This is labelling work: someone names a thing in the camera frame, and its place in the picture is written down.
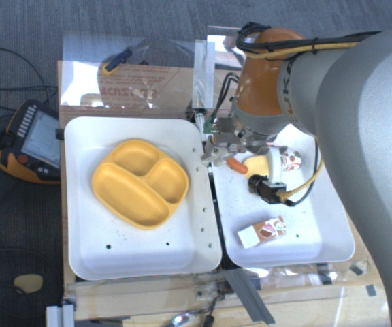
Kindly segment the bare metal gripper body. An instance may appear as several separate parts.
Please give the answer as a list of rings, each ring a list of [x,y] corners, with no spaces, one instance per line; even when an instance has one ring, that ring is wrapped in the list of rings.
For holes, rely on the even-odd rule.
[[[215,119],[212,125],[214,145],[225,147],[228,151],[254,154],[266,154],[269,144],[278,134],[260,134],[243,126],[235,118]]]

